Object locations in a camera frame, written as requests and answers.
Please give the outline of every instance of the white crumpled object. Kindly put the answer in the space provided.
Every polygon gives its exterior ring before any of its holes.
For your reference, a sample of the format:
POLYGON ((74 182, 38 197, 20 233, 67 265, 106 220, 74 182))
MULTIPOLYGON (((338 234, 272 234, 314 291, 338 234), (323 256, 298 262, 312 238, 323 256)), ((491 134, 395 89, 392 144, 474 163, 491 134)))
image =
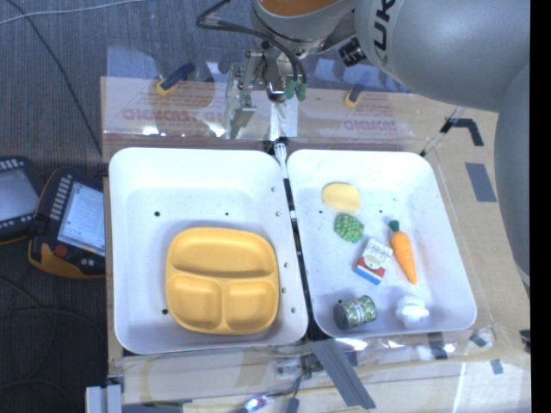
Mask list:
POLYGON ((409 329, 427 318, 430 312, 419 297, 404 295, 398 300, 395 315, 409 329))

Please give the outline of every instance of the transparent plastic sheet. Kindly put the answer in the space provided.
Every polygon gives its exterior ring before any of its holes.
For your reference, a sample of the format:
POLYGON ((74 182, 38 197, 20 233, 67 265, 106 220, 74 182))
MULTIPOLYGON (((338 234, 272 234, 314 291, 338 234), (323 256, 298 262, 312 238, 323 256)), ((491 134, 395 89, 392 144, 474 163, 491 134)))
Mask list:
MULTIPOLYGON (((316 69, 324 66, 331 68, 331 61, 320 59, 315 65, 316 69)), ((127 146, 268 151, 269 142, 277 134, 289 138, 289 153, 302 148, 419 153, 438 135, 443 122, 455 111, 454 106, 427 101, 406 90, 403 93, 366 91, 358 105, 350 108, 343 102, 347 93, 343 80, 336 85, 325 80, 326 83, 319 84, 320 88, 309 89, 306 100, 299 103, 296 128, 286 128, 286 124, 279 122, 276 133, 274 118, 280 120, 282 110, 274 115, 273 105, 266 100, 265 94, 262 91, 253 93, 251 105, 254 111, 249 121, 235 139, 229 139, 224 116, 228 109, 227 78, 226 73, 208 82, 182 81, 174 92, 174 100, 169 102, 170 96, 159 96, 156 91, 158 78, 106 77, 102 82, 106 113, 103 134, 105 162, 127 146), (161 108, 166 109, 161 110, 160 116, 155 116, 155 109, 161 108), (129 122, 135 128, 128 128, 129 122), (120 123, 126 125, 117 129, 120 123)), ((492 114, 468 110, 466 115, 469 114, 477 118, 481 116, 491 124, 495 121, 492 114)), ((496 318, 491 311, 486 283, 482 283, 479 277, 480 259, 474 257, 469 249, 472 241, 463 233, 466 223, 462 211, 459 215, 457 212, 457 206, 461 207, 461 197, 458 199, 458 196, 462 192, 455 190, 455 185, 449 186, 455 175, 453 163, 456 160, 452 155, 455 149, 452 147, 447 151, 447 148, 444 141, 426 159, 435 171, 443 195, 476 299, 477 318, 470 329, 463 331, 368 340, 338 338, 345 353, 354 355, 355 369, 368 389, 370 384, 382 381, 457 377, 464 372, 465 363, 486 362, 503 356, 500 354, 504 350, 522 352, 524 347, 517 335, 517 326, 508 325, 508 318, 496 318)), ((500 259, 486 258, 485 262, 500 262, 500 259)), ((220 411, 232 411, 243 406, 250 397, 288 397, 298 378, 302 381, 302 390, 305 387, 313 391, 334 389, 331 378, 323 368, 316 367, 315 358, 312 361, 307 344, 160 355, 122 356, 113 352, 110 359, 109 376, 124 385, 123 396, 129 404, 194 399, 200 409, 201 403, 197 401, 203 399, 213 410, 218 403, 220 411), (304 363, 309 360, 310 371, 305 372, 304 363), (196 381, 205 379, 217 380, 216 375, 224 375, 220 384, 196 384, 196 381), (232 407, 222 405, 225 398, 237 404, 232 407)), ((529 372, 529 361, 527 364, 523 356, 513 364, 522 372, 529 372)))

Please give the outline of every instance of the black electronic device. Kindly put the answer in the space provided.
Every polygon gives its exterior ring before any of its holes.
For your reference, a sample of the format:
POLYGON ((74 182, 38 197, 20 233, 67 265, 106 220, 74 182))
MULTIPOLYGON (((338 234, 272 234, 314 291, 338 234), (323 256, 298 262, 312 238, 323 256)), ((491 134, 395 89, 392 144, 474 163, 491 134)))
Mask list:
POLYGON ((49 274, 101 278, 104 225, 102 182, 75 169, 59 168, 40 195, 28 259, 49 274))
POLYGON ((0 244, 27 238, 44 182, 26 157, 0 157, 0 244))

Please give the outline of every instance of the white cable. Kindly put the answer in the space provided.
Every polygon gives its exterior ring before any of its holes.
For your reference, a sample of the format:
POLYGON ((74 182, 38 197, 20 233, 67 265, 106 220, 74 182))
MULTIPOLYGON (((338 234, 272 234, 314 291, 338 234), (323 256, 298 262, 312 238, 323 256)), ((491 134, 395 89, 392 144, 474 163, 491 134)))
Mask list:
POLYGON ((113 6, 120 6, 122 4, 152 2, 152 1, 154 1, 154 0, 122 0, 120 2, 107 3, 107 4, 102 4, 102 5, 99 5, 99 6, 90 6, 90 7, 87 7, 87 8, 44 10, 44 11, 39 11, 39 12, 29 12, 27 14, 21 14, 21 15, 12 17, 12 18, 8 18, 6 20, 2 20, 2 21, 0 21, 0 26, 2 26, 3 24, 14 22, 16 20, 20 20, 22 18, 35 17, 35 16, 38 16, 38 15, 73 14, 75 12, 84 12, 84 11, 88 11, 88 10, 111 8, 113 6))

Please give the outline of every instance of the small box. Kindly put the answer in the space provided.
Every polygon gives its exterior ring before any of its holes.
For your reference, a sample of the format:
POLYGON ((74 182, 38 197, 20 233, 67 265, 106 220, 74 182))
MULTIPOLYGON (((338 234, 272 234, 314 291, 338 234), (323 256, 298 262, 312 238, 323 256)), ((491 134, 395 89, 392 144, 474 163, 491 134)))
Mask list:
POLYGON ((354 272, 378 285, 387 270, 387 264, 392 254, 392 248, 370 238, 360 260, 354 267, 354 272))

